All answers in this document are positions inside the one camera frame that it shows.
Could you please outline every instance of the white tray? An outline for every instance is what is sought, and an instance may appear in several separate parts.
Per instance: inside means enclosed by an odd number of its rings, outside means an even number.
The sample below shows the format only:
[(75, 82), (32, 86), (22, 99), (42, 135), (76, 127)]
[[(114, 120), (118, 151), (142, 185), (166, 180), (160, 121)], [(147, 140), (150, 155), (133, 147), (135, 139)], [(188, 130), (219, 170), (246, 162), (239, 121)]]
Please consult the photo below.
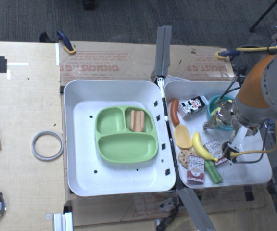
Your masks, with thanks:
[[(168, 105), (168, 112), (173, 99), (188, 100), (196, 96), (204, 95), (207, 99), (222, 94), (230, 82), (208, 82), (208, 81), (171, 81), (165, 85), (164, 92), (166, 102)], [(230, 96), (235, 97), (238, 91), (229, 93)], [(214, 139), (218, 139), (221, 144), (228, 141), (232, 131), (222, 131), (218, 129), (203, 130), (203, 124), (208, 120), (207, 107), (198, 113), (193, 114), (187, 120), (178, 115), (180, 124), (187, 127), (190, 136), (193, 136), (195, 131), (198, 131), (201, 136), (201, 143), (204, 145)], [(174, 125), (170, 122), (172, 134), (174, 134)], [(175, 145), (176, 155), (180, 152), (179, 147)], [(255, 136), (248, 136), (242, 142), (242, 150), (261, 150), (263, 147), (263, 140), (260, 133)], [(238, 160), (254, 161), (259, 159), (261, 154), (245, 154), (238, 157)], [(209, 187), (223, 187), (233, 185), (247, 185), (247, 184), (262, 184), (268, 182), (272, 177), (272, 169), (269, 163), (268, 156), (263, 155), (260, 162), (254, 164), (234, 164), (231, 161), (225, 162), (218, 166), (218, 171), (223, 178), (223, 182), (214, 184), (206, 172), (204, 175), (204, 184), (196, 185), (187, 182), (187, 170), (178, 163), (179, 174), (181, 180), (185, 185), (191, 188), (209, 188)]]
[[(74, 80), (66, 85), (64, 100), (68, 184), (76, 195), (162, 192), (174, 186), (176, 173), (162, 97), (154, 83)], [(158, 136), (154, 158), (129, 164), (110, 163), (101, 158), (95, 142), (95, 118), (101, 109), (115, 105), (139, 106), (149, 111)]]

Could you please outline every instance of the yellow cable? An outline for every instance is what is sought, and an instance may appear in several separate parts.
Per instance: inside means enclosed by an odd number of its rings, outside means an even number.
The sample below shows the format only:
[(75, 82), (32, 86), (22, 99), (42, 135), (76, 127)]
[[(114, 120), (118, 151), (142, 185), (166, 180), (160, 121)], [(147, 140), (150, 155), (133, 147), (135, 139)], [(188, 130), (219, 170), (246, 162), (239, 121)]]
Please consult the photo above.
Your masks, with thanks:
[(270, 46), (270, 47), (252, 47), (252, 48), (243, 48), (243, 47), (237, 47), (237, 51), (271, 51), (271, 50), (277, 50), (277, 46)]
[(231, 152), (230, 153), (230, 158), (234, 159), (235, 157), (243, 154), (248, 154), (248, 153), (271, 153), (277, 149), (277, 120), (275, 120), (275, 145), (271, 150), (268, 151), (245, 151), (245, 152)]

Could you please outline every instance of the cookie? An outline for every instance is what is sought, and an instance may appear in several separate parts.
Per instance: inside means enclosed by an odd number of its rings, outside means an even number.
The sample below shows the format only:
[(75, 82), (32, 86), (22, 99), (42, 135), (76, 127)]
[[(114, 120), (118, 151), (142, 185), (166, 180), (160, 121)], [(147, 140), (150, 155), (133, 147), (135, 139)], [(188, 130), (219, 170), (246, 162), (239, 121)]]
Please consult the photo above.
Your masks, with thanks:
[(195, 155), (192, 149), (190, 150), (181, 150), (178, 153), (178, 161), (184, 168), (188, 168), (188, 157)]

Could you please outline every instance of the white ring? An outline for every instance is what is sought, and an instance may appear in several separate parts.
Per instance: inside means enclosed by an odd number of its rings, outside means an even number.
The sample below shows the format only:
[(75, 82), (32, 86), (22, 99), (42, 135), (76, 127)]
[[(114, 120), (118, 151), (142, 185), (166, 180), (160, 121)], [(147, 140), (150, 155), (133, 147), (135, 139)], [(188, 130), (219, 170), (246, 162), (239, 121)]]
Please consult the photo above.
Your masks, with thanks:
[[(61, 144), (61, 148), (60, 148), (59, 152), (56, 155), (54, 155), (54, 156), (48, 156), (47, 157), (47, 156), (42, 156), (42, 155), (38, 154), (38, 152), (36, 152), (36, 150), (35, 150), (35, 142), (42, 135), (53, 135), (54, 137), (56, 137), (59, 140), (59, 142)], [(54, 160), (54, 159), (58, 158), (62, 154), (62, 152), (63, 152), (63, 139), (62, 139), (61, 135), (59, 135), (55, 131), (51, 131), (51, 130), (41, 131), (41, 132), (37, 133), (33, 137), (33, 140), (32, 140), (32, 152), (33, 152), (34, 156), (36, 158), (38, 158), (39, 160), (42, 160), (42, 161), (51, 161), (51, 160)]]

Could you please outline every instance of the small box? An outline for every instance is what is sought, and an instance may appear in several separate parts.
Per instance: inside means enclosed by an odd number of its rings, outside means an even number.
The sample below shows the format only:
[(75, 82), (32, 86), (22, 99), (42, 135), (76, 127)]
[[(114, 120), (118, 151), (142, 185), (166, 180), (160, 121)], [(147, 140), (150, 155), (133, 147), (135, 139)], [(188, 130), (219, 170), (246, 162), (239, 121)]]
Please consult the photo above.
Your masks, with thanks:
[(208, 100), (205, 98), (205, 96), (197, 96), (184, 102), (180, 102), (178, 105), (178, 112), (181, 117), (185, 119), (190, 115), (199, 112), (207, 105)]
[(219, 166), (220, 164), (228, 161), (228, 159), (223, 155), (222, 146), (218, 140), (206, 143), (204, 148), (209, 151), (212, 156), (218, 158), (218, 161), (214, 163), (215, 166)]
[(205, 172), (205, 160), (197, 156), (188, 157), (187, 180), (189, 183), (203, 184)]

